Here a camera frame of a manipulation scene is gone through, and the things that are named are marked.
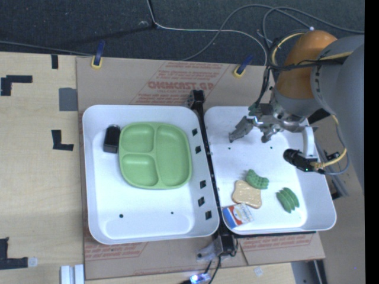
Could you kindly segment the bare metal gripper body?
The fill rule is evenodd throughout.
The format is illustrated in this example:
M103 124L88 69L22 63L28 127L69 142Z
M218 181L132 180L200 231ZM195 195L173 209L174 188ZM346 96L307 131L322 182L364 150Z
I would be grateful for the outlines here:
M300 133L304 130L301 123L305 117L285 111L278 103L253 104L250 106L250 115L253 125L265 133L276 133L282 130Z

